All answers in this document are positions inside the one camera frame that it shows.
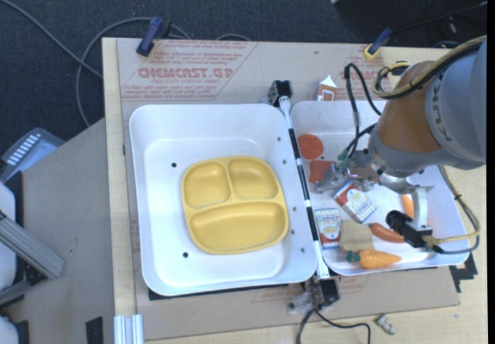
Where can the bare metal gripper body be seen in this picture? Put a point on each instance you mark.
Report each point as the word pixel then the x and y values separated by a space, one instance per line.
pixel 361 168

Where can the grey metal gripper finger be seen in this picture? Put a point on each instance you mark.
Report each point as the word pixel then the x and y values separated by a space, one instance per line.
pixel 324 180
pixel 338 179

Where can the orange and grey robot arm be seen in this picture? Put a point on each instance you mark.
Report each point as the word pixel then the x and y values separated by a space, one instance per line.
pixel 433 110

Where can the red toy food piece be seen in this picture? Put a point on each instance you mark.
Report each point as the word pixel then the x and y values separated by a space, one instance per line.
pixel 317 169

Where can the thin black and white rod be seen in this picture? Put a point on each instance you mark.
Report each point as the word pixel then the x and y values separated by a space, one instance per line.
pixel 299 164

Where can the red and white carton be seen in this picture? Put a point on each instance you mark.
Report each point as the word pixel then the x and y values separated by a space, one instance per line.
pixel 356 203

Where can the red round slice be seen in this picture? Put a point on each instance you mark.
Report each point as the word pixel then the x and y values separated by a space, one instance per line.
pixel 310 146

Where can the small white and red packet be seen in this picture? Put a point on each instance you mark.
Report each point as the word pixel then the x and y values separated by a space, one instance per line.
pixel 327 227

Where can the small orange oblong toy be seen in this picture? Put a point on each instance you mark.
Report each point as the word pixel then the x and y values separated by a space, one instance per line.
pixel 407 205

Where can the white plastic tray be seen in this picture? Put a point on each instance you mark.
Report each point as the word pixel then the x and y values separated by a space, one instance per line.
pixel 328 118
pixel 162 195

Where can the beige bread slice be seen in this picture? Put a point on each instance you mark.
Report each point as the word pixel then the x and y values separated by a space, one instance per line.
pixel 356 237

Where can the orange sausage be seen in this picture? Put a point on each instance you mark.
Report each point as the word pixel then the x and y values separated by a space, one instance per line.
pixel 386 233

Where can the orange and white carton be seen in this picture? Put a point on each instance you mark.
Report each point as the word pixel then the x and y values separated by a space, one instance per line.
pixel 327 90

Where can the orange carrot with green top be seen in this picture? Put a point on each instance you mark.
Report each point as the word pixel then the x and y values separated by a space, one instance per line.
pixel 377 258

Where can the yellow divided plate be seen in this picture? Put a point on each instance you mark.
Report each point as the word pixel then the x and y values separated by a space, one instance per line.
pixel 236 219

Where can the brown cardboard board red print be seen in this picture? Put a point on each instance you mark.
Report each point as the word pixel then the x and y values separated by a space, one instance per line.
pixel 185 75

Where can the black cylinder on white bracket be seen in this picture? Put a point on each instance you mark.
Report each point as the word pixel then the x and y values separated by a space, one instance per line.
pixel 406 227

